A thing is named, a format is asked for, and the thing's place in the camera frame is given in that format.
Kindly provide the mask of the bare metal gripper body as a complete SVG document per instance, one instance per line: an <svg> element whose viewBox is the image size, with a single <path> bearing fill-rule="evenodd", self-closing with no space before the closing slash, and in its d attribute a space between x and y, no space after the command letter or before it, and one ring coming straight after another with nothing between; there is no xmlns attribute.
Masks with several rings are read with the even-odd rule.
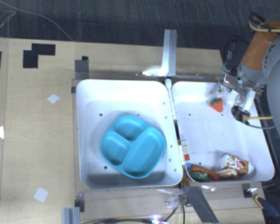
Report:
<svg viewBox="0 0 280 224"><path fill-rule="evenodd" d="M247 95L249 91L261 94L265 86L265 75L262 71L224 72L222 85L242 95Z"/></svg>

